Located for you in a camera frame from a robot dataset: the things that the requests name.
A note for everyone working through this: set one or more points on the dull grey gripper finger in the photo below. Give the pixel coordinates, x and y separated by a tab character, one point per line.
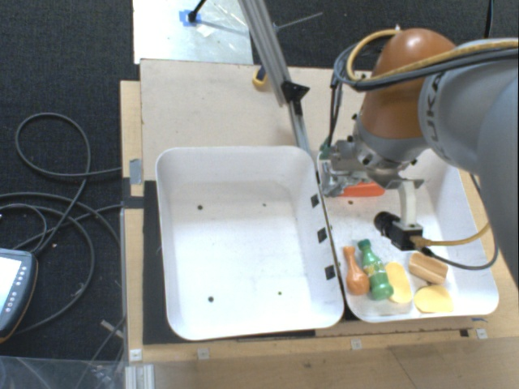
329	185
344	183

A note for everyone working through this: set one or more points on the thin black rod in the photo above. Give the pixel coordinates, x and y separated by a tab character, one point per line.
332	239

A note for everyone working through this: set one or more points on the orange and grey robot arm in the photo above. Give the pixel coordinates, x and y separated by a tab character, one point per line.
466	116

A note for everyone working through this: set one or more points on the yellow oval chip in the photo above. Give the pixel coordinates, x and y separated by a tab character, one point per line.
399	284

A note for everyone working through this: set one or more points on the tan hot dog bun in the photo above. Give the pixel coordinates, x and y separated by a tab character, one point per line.
427	268

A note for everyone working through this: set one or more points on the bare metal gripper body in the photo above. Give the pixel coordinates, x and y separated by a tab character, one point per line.
349	157

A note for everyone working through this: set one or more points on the white plastic tray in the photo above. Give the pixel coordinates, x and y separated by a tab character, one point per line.
442	213
243	249

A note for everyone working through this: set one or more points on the orange carrot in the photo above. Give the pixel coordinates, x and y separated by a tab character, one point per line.
365	190

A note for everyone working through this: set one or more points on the yellow round chip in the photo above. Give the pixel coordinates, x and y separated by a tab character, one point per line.
433	299

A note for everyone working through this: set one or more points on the green bottle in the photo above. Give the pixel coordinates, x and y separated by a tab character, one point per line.
377	276

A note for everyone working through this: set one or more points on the black cylinder on white bracket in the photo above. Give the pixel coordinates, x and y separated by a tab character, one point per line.
399	229

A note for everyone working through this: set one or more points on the brown chicken drumstick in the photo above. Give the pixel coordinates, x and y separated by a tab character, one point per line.
356	279

